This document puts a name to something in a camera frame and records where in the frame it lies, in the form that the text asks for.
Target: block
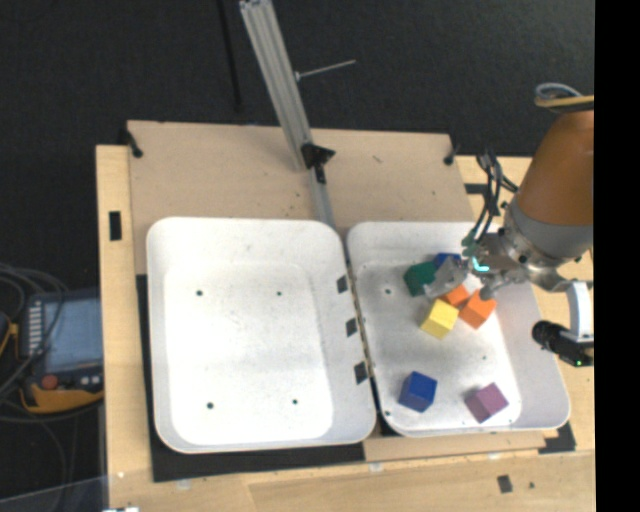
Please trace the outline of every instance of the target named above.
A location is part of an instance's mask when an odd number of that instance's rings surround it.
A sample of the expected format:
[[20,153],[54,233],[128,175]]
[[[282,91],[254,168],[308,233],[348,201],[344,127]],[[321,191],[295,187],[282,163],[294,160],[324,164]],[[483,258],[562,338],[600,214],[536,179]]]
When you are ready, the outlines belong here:
[[482,300],[480,290],[475,290],[460,310],[460,318],[477,329],[491,316],[497,304],[495,299]]
[[438,339],[442,339],[453,329],[458,318],[459,311],[451,304],[441,299],[433,301],[429,313],[420,325],[420,329],[428,332]]
[[433,403],[438,381],[419,372],[411,372],[402,383],[398,402],[414,411],[424,412]]
[[451,304],[454,308],[460,308],[469,297],[469,291],[465,285],[461,284],[456,286],[449,293],[445,293],[440,298],[447,304]]
[[436,265],[436,268],[440,268],[440,266],[447,260],[447,258],[451,256],[455,261],[462,261],[462,257],[459,254],[453,252],[439,252],[435,258],[433,258],[433,262]]
[[438,268],[432,261],[418,263],[407,269],[403,278],[412,297],[424,295],[424,285],[433,283],[436,278],[436,270]]
[[495,382],[476,391],[473,395],[467,397],[464,402],[478,423],[483,423],[509,405]]

